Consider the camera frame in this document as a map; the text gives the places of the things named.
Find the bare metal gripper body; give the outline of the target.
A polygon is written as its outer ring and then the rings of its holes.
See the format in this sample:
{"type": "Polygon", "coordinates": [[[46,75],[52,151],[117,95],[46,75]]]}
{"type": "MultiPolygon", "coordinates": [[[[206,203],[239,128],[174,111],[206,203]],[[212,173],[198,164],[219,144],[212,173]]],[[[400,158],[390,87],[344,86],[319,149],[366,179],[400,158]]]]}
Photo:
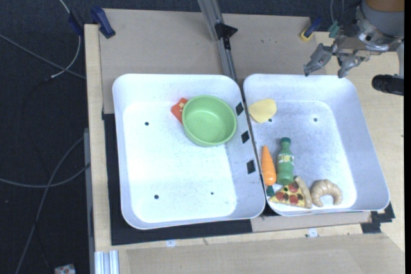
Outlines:
{"type": "Polygon", "coordinates": [[[395,51],[403,41],[403,36],[391,36],[365,23],[348,24],[340,29],[331,46],[336,56],[368,57],[395,51]]]}

